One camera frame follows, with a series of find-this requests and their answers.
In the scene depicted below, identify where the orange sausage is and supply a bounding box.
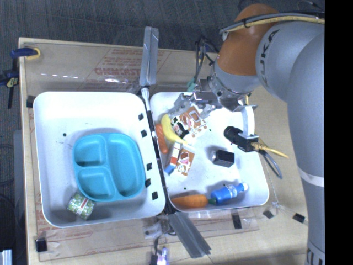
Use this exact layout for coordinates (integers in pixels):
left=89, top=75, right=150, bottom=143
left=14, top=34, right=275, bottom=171
left=155, top=123, right=169, bottom=155

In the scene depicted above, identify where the brown cardboard board red print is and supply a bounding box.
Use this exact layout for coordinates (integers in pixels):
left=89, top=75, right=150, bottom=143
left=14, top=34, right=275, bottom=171
left=22, top=40, right=261, bottom=262

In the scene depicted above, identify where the blue bottle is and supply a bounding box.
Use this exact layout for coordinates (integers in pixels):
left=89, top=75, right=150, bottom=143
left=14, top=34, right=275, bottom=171
left=210, top=182, right=249, bottom=205

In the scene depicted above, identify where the black and white carton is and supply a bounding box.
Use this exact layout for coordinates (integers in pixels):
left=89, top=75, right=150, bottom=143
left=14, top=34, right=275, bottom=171
left=170, top=115, right=191, bottom=138

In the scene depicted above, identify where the white plastic tray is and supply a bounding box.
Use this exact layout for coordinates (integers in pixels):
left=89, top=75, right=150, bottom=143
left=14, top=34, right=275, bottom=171
left=33, top=91, right=167, bottom=229
left=148, top=92, right=270, bottom=213

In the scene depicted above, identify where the orange carrot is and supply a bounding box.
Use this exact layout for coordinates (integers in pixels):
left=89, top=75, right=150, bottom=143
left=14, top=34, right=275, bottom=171
left=170, top=194, right=217, bottom=210

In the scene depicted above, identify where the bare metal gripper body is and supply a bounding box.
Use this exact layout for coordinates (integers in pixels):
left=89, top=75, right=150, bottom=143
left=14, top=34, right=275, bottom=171
left=192, top=77, right=244, bottom=112

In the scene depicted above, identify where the green patterned can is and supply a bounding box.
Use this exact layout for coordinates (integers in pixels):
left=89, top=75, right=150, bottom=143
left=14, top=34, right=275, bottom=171
left=67, top=192, right=96, bottom=221

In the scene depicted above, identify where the black box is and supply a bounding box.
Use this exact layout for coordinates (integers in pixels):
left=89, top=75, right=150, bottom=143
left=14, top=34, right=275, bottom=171
left=212, top=149, right=236, bottom=168

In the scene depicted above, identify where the black cylinder on white bracket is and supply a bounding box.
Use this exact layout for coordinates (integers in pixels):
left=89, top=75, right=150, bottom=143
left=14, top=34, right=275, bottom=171
left=223, top=104, right=260, bottom=153

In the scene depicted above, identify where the red and white carton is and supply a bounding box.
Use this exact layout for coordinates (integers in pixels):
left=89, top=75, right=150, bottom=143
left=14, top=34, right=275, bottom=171
left=169, top=142, right=182, bottom=167

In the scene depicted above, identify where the brown and white carton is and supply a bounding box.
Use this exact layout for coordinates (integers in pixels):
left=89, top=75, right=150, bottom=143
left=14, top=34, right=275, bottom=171
left=175, top=147, right=196, bottom=177
left=178, top=105, right=208, bottom=138

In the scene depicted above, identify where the yellow banana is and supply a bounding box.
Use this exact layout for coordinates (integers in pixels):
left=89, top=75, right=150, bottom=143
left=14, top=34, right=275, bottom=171
left=161, top=114, right=189, bottom=145

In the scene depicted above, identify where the blue divided plate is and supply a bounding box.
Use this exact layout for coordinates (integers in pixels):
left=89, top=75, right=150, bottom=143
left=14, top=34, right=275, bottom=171
left=72, top=132, right=147, bottom=203

